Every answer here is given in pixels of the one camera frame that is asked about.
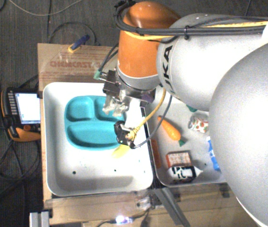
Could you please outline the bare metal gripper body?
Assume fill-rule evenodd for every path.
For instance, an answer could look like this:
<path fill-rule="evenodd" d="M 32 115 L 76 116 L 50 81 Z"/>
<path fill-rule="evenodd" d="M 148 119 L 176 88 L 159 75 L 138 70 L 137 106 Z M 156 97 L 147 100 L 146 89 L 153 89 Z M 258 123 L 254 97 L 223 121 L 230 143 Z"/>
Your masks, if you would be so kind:
<path fill-rule="evenodd" d="M 116 105 L 129 106 L 137 100 L 144 107 L 155 99 L 156 76 L 130 77 L 117 69 L 103 72 L 102 79 L 103 92 Z"/>

